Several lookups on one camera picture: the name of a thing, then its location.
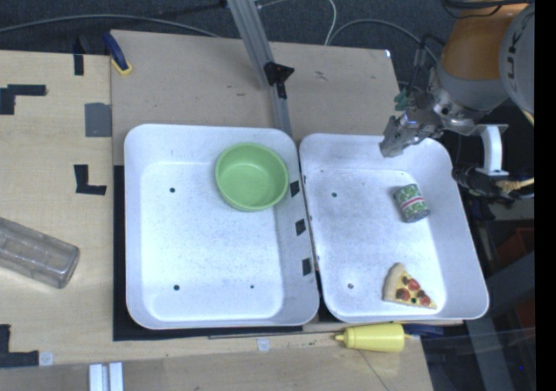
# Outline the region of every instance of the wooden table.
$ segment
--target wooden table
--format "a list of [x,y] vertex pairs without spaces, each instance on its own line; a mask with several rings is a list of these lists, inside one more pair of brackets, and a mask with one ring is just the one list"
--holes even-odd
[[[269,336],[266,353],[257,352],[253,336],[112,340],[113,166],[123,162],[127,131],[147,122],[273,126],[267,91],[258,86],[241,41],[113,34],[134,66],[130,76],[119,76],[107,56],[84,56],[84,74],[76,76],[72,55],[0,51],[0,87],[43,84],[48,90],[43,97],[17,96],[15,114],[0,116],[0,216],[81,249],[64,289],[0,269],[0,323],[11,325],[10,351],[37,349],[54,359],[50,368],[0,370],[0,381],[49,374],[57,383],[71,365],[124,361],[126,382],[138,386],[132,389],[149,381],[167,386],[158,389],[182,389],[187,362],[189,383],[196,378],[208,389],[292,383],[302,389],[432,389],[419,339],[408,340],[399,354],[354,351],[334,340],[346,326],[340,323],[315,320],[301,333]],[[314,132],[382,133],[397,92],[384,50],[271,45],[278,63],[295,68],[287,90],[297,142]],[[112,137],[85,135],[89,103],[112,106]],[[106,194],[77,194],[75,164],[87,164],[89,183],[107,186]],[[264,381],[271,385],[262,387]]]

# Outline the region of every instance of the metal bracket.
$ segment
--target metal bracket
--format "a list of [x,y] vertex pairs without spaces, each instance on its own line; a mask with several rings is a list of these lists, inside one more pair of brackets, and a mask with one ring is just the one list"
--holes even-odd
[[502,138],[501,134],[507,129],[507,125],[478,125],[480,138],[485,150],[483,167],[477,171],[489,176],[509,175],[502,170]]
[[287,99],[286,85],[284,83],[292,75],[294,69],[279,63],[267,62],[264,66],[264,72],[267,75],[268,83],[270,85],[276,84],[278,97]]

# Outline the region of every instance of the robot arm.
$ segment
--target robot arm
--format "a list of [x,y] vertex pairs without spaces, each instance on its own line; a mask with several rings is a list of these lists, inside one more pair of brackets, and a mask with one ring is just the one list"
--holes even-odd
[[[448,2],[462,9],[452,34],[430,71],[427,90],[396,97],[396,109],[402,112],[390,117],[381,153],[400,155],[427,137],[441,137],[446,129],[481,136],[489,151],[484,166],[473,174],[480,179],[478,185],[491,188],[479,193],[504,195],[507,186],[500,184],[500,177],[508,174],[501,170],[501,144],[499,150],[493,133],[500,137],[506,126],[480,124],[480,120],[508,97],[524,113],[534,115],[534,0]],[[456,168],[453,175],[471,188],[466,183],[469,168]]]

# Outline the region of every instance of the black mat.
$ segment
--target black mat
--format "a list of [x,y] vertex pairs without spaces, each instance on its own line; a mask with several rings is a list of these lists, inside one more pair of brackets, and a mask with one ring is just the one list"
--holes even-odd
[[123,166],[114,167],[114,341],[161,340],[215,335],[282,334],[302,331],[302,326],[256,328],[148,329],[129,315],[125,301],[125,197]]

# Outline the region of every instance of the clear plastic bottle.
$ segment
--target clear plastic bottle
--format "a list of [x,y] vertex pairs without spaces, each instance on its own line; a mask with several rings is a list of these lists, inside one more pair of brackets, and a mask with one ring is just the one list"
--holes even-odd
[[0,218],[0,266],[63,288],[78,261],[77,246]]

